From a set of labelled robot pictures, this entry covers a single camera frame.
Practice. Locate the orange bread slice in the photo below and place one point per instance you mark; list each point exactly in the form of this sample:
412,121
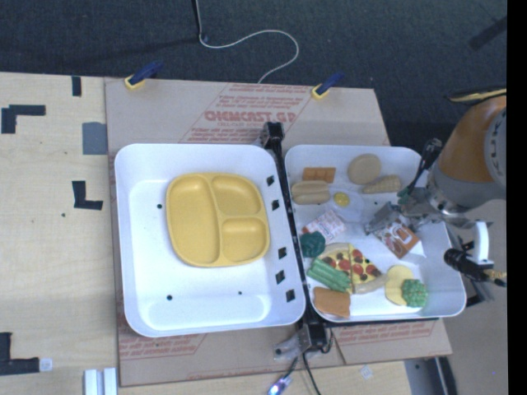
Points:
331,302

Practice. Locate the light green grapes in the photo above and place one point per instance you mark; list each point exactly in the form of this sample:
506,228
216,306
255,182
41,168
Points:
414,293

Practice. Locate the white plastic tray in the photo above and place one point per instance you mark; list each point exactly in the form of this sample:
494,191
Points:
206,298
440,286

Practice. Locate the white fried egg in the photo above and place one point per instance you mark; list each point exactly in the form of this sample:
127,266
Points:
341,199

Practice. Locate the brown cardboard board red print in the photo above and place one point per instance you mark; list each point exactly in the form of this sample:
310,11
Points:
164,109

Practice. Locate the beige hot dog bun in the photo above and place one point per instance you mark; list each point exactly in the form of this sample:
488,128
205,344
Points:
309,191

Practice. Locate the thin black rod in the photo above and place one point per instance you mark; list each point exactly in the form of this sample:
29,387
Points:
293,229

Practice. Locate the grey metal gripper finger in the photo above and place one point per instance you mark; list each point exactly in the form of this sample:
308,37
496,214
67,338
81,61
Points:
421,223
383,217

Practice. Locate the black cylinder on white bracket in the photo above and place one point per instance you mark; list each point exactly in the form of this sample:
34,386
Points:
465,261

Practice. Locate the brown and white packet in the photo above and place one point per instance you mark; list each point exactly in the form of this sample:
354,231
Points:
397,239

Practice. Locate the white and red packet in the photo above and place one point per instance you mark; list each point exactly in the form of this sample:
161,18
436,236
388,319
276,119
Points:
326,225

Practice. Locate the yellow divided plate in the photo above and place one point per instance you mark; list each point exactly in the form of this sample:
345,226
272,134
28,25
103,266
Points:
193,220

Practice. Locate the green asparagus bundle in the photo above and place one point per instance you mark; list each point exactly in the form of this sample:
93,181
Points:
327,276

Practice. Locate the yellow flat slice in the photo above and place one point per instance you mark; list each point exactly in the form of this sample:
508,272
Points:
396,284

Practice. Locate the orange cracker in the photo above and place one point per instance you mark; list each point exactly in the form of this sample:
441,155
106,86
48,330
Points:
319,174

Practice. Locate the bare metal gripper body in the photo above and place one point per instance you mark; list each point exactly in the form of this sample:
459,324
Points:
424,206

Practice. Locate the pizza slice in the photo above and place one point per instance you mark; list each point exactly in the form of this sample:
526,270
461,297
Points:
358,268

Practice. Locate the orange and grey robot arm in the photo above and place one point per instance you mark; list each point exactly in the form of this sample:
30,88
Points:
465,146

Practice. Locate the dark green broccoli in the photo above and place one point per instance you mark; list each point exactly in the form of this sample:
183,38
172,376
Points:
313,244

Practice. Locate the beige round biscuit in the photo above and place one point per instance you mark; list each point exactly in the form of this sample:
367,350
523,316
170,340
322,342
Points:
364,168

